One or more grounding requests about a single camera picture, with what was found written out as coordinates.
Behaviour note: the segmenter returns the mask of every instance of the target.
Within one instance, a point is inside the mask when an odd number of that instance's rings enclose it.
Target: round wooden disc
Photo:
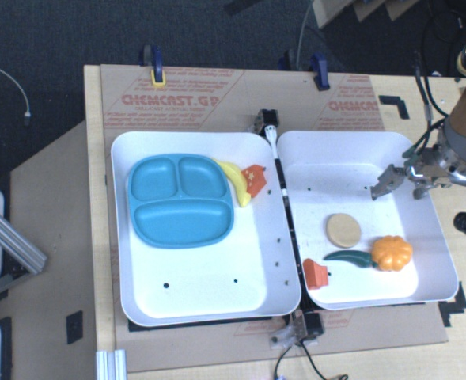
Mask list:
[[[351,248],[361,239],[361,227],[348,214],[333,214],[326,223],[329,240],[340,248]]]

